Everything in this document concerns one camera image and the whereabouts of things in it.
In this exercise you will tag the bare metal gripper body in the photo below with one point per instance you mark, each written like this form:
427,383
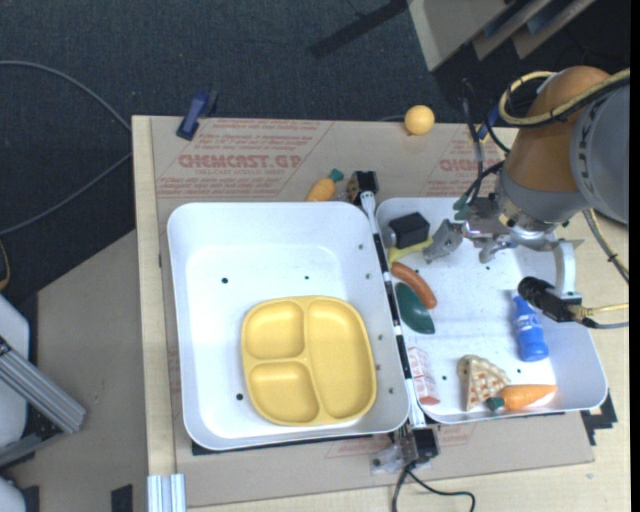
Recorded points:
492,222

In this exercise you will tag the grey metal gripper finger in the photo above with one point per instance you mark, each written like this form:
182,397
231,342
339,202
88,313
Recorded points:
442,242
492,250

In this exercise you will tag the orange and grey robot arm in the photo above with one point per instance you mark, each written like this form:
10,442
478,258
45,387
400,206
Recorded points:
545,150

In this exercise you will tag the black cube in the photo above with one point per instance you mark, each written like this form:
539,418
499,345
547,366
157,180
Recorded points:
410,229

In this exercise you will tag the orange sausage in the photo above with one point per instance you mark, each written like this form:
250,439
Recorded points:
415,283

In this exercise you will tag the white plastic tray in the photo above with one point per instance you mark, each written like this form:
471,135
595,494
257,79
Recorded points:
480,310
225,250

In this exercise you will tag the thin black and white rod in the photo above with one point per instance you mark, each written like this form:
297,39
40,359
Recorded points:
387,280

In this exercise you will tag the dark green leaf-shaped toy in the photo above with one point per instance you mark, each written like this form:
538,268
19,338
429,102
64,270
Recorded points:
415,312

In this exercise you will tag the blue bottle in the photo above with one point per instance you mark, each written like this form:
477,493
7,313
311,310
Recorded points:
529,332

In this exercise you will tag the yellow ball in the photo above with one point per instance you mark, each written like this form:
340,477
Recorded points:
419,119

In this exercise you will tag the small orange carrot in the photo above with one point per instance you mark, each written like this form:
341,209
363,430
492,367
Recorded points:
322,189

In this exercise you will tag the beige pizza slice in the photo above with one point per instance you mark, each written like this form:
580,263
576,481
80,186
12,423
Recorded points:
477,382

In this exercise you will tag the long orange carrot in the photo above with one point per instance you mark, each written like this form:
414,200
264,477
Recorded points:
525,395

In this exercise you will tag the yellow divided plate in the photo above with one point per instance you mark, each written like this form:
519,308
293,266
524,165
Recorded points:
320,360

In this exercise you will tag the brown cardboard board red print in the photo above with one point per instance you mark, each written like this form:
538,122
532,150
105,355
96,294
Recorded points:
240,165

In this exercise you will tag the black cylinder on white bracket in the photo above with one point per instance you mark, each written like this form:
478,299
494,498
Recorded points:
545,297

